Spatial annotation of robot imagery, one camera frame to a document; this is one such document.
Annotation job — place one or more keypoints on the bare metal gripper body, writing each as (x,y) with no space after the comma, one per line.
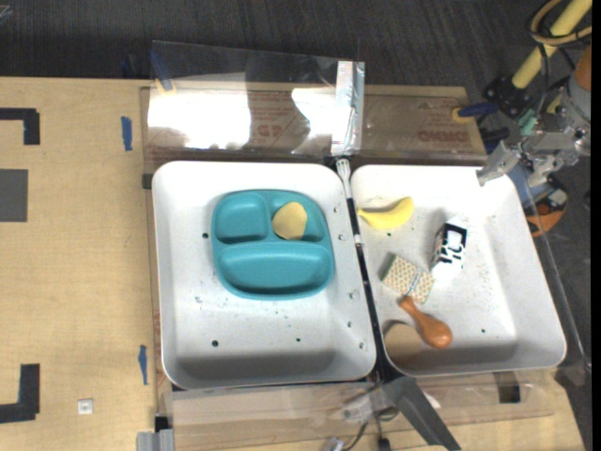
(549,147)

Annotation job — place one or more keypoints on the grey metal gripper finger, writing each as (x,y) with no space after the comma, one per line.
(506,153)
(489,172)

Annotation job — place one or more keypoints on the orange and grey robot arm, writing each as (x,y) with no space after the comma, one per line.
(582,99)

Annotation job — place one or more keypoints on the black and white carton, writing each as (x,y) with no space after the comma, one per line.
(450,252)

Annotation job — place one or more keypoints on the yellow banana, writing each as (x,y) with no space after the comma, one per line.
(387,216)

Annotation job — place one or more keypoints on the white plastic tray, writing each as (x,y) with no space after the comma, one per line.
(263,336)
(502,299)

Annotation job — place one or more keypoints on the patterned flat packet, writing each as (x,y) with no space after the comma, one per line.
(406,277)

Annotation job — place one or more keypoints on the orange chicken drumstick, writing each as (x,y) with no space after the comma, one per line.
(432,329)

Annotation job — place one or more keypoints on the tan round bread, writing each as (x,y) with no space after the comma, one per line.
(399,343)

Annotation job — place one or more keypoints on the tan round biscuit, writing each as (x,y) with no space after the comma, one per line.
(289,221)

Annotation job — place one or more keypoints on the blue divided plate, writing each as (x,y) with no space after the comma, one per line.
(272,266)

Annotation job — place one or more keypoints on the small white square block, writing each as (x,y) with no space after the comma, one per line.
(85,406)

